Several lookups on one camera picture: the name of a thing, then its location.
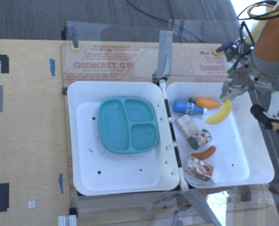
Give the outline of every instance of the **brown cylinder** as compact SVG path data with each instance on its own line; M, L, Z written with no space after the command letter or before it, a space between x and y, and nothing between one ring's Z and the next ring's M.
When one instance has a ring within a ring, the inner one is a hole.
M254 52L260 59L279 62L279 17L266 22L255 44Z

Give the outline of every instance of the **white tray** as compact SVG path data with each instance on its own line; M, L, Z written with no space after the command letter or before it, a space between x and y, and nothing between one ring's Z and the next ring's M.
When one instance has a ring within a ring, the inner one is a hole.
M220 101L222 83L172 83L167 87L167 97L171 108L172 120L183 114L173 112L176 99L188 101L190 97L206 97ZM215 153L204 161L213 165L220 173L219 181L204 182L187 173L186 181L196 188L212 188L222 186L265 184L273 180L274 169L257 120L250 113L252 106L248 93L236 97L232 101L232 112L221 123L209 125L205 119L217 113L219 108L208 109L207 114L191 115L199 129L207 129L212 135L210 143L192 149L185 136L174 123L174 131L180 152L181 163L192 153L206 150L210 145L216 146Z
M180 181L161 89L149 82L79 81L67 91L73 182L83 195L174 189ZM159 140L143 153L118 154L103 145L98 107L111 97L137 97L155 111Z

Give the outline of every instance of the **cable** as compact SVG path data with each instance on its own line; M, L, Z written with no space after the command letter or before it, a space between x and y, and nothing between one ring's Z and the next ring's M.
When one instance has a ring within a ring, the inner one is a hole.
M141 9L139 9L137 6L135 6L130 0L126 0L132 7L134 7L136 10L140 11L141 13L144 13L146 14L147 16L150 16L152 18L155 18L155 19L158 19L158 20L161 20L161 21L164 21L164 22L167 22L167 23L170 23L170 20L167 20L167 19L164 19L164 18L161 18L161 17L158 17L158 16L155 16L155 15L152 15L152 14L149 14ZM172 14L172 19L175 20L174 18L174 13L173 13L173 9L172 9L172 5L170 3L170 0L167 0L168 4L169 4L169 9L170 9L170 12ZM188 33L190 33L191 35L193 35L196 39L198 39L201 43L204 43L204 41L202 39L200 39L197 35L193 34L192 32L190 32L189 30L185 29L184 27L180 26L180 25L177 25L174 23L174 25L182 28L183 30L187 31ZM178 32L178 37L180 39L180 41L182 42L182 38L184 37L181 37L179 32Z
M276 5L276 1L273 0L264 0L264 1L260 1L257 2L255 4L249 5L248 7L246 7L242 12L240 12L240 14L237 16L238 20L250 20L250 19L254 19L254 20L268 20L268 19L273 19L273 18L277 18L279 17L279 9L276 9L272 12L268 12L268 13L264 13L261 15L255 15L253 14L251 11L254 8L257 7L267 7L267 8L273 8ZM247 10L248 16L247 18L239 18L245 11Z

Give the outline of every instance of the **orange carrot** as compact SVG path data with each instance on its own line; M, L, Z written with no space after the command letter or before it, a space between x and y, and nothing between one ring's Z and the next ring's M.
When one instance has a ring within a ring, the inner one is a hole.
M220 107L222 103L200 97L196 99L196 105L201 108L215 108Z

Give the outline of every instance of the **brown sausage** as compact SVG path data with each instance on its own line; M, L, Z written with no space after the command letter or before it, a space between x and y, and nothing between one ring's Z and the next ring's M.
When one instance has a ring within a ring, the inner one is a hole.
M191 156L194 158L197 158L199 160L206 159L207 157L210 157L215 152L215 146L211 145L206 151L202 153L193 153Z

